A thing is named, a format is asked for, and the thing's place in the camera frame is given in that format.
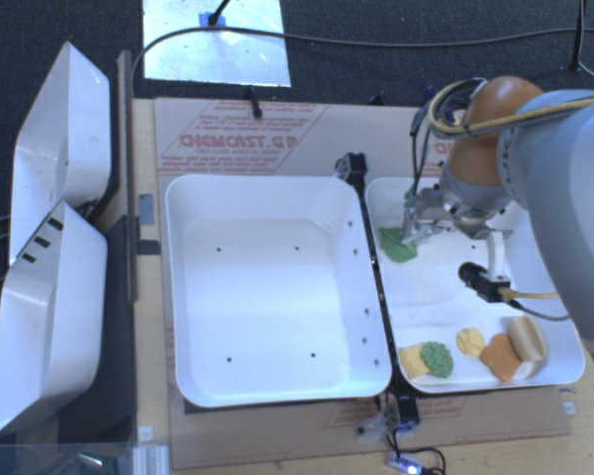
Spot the black cylinder on white bracket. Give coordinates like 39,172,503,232
457,230,514,304

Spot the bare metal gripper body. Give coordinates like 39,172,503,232
407,187,494,240

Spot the green broccoli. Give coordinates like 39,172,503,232
421,340,454,380

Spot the yellow cheese slice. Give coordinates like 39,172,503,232
398,343,433,381

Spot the yellow crinkled chip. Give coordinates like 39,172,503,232
455,327,486,358

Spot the brown cardboard board red print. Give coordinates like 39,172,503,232
152,97,573,470

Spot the orange bread slice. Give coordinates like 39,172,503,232
479,332,524,383

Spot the white plastic tray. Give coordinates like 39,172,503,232
164,173,394,409
364,175,587,395
0,200,109,443
8,41,113,266

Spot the tan hot dog bun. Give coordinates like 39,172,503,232
505,315,547,363

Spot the thin black rod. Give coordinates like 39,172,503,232
349,168,403,400

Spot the green lettuce leaf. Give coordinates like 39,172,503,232
377,226,420,265

